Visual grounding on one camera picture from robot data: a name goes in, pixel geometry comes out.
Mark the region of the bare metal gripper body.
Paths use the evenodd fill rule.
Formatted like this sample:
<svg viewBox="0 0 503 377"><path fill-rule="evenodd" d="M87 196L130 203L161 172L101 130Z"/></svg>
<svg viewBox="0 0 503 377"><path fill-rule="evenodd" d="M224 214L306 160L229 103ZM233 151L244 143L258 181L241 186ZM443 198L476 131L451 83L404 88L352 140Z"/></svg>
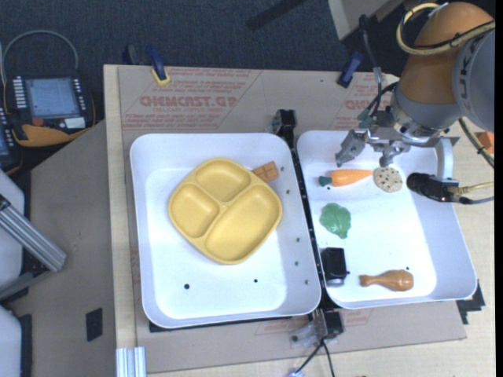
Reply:
<svg viewBox="0 0 503 377"><path fill-rule="evenodd" d="M415 122L393 123L391 126L373 124L367 129L367 134L367 143L375 152L407 152L409 146L431 148L444 138L442 130Z"/></svg>

